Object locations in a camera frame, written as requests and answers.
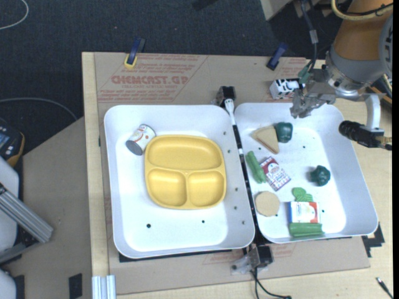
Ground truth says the round tan biscuit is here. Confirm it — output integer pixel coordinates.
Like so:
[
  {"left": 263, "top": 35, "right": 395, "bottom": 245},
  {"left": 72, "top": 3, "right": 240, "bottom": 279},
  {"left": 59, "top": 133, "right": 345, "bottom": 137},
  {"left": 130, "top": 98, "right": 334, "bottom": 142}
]
[{"left": 254, "top": 191, "right": 281, "bottom": 218}]

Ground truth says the black cylinder on white bracket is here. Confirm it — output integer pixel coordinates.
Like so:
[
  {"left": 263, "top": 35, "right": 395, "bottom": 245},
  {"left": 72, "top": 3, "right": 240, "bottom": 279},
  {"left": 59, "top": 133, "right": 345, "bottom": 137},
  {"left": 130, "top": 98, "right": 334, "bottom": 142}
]
[{"left": 338, "top": 93, "right": 386, "bottom": 150}]

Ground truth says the white plastic tray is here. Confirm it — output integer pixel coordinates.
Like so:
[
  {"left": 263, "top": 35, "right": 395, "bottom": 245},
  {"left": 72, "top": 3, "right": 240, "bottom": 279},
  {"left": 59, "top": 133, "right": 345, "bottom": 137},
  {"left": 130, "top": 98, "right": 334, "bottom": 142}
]
[
  {"left": 233, "top": 102, "right": 380, "bottom": 244},
  {"left": 103, "top": 104, "right": 256, "bottom": 259}
]

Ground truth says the light green pea pod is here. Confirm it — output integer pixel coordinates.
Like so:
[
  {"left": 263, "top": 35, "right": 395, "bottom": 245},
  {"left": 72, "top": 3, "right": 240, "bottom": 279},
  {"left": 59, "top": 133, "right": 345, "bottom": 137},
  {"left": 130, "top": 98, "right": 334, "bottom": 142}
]
[{"left": 244, "top": 150, "right": 267, "bottom": 184}]

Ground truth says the yellow divided plate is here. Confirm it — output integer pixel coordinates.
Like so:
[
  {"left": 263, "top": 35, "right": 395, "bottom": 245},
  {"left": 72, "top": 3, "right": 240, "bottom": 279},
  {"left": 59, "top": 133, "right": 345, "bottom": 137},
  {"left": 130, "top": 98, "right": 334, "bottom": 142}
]
[{"left": 143, "top": 134, "right": 227, "bottom": 211}]

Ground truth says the brown cardboard board red print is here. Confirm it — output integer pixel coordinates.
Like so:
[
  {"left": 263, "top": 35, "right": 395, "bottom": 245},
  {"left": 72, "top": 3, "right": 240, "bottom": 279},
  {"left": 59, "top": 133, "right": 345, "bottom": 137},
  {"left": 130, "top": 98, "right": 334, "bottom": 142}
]
[{"left": 93, "top": 52, "right": 372, "bottom": 295}]

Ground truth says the light green lettuce leaf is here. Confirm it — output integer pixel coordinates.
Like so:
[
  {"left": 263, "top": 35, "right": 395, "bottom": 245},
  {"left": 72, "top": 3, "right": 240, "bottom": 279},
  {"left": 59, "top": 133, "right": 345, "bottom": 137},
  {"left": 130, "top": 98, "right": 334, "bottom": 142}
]
[{"left": 291, "top": 186, "right": 314, "bottom": 203}]

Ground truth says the white and red small can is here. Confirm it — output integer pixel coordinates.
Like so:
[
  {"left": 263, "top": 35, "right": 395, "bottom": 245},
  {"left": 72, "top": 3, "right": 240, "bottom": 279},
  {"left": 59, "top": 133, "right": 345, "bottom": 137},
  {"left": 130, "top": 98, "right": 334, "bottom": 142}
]
[{"left": 125, "top": 123, "right": 156, "bottom": 156}]

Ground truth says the red and white small carton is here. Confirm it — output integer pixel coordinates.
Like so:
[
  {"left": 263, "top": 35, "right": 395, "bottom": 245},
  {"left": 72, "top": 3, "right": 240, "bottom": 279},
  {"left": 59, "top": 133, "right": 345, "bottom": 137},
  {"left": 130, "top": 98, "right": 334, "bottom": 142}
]
[{"left": 259, "top": 156, "right": 292, "bottom": 192}]

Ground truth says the dark green broccoli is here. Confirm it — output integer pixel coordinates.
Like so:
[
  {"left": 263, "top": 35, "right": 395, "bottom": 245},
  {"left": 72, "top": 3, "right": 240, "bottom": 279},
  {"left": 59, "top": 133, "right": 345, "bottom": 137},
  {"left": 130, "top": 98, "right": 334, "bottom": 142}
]
[{"left": 309, "top": 164, "right": 332, "bottom": 187}]

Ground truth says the white blue and red carton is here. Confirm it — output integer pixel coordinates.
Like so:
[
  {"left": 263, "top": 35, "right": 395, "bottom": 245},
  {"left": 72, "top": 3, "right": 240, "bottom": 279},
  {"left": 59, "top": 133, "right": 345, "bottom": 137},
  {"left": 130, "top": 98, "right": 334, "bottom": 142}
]
[{"left": 286, "top": 201, "right": 322, "bottom": 225}]

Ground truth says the dark green bell pepper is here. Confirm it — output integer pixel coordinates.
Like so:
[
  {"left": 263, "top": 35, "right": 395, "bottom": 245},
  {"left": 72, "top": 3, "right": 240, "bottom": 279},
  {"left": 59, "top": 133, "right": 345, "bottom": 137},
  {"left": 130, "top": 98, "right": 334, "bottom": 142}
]
[{"left": 274, "top": 121, "right": 294, "bottom": 144}]

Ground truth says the tan triangular sandwich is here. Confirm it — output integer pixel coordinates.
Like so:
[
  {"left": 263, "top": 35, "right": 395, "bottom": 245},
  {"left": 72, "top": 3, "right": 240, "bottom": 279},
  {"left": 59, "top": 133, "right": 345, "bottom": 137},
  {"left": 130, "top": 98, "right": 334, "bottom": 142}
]
[{"left": 251, "top": 125, "right": 281, "bottom": 155}]

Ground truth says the black and white cow carton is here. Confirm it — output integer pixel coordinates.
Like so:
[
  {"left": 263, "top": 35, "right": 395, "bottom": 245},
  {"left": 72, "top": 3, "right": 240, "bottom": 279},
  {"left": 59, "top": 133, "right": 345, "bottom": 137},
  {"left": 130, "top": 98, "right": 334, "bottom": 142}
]
[{"left": 269, "top": 77, "right": 305, "bottom": 100}]

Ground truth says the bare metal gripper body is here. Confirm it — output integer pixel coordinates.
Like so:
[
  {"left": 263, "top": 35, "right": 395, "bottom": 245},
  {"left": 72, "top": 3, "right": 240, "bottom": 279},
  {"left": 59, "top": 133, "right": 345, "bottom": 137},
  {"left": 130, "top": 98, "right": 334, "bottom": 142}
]
[{"left": 299, "top": 68, "right": 367, "bottom": 106}]

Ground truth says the thin black and white rod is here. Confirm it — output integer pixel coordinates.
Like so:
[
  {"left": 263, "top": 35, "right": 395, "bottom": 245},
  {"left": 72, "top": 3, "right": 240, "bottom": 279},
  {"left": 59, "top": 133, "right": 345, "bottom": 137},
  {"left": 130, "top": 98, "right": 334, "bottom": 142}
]
[{"left": 224, "top": 98, "right": 258, "bottom": 246}]

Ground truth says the black block with thin wires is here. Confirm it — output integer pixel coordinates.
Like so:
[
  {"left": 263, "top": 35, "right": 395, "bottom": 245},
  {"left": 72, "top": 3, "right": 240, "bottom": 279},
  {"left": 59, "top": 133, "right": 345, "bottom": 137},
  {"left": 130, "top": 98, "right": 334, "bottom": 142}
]
[
  {"left": 214, "top": 85, "right": 236, "bottom": 106},
  {"left": 242, "top": 244, "right": 275, "bottom": 269}
]

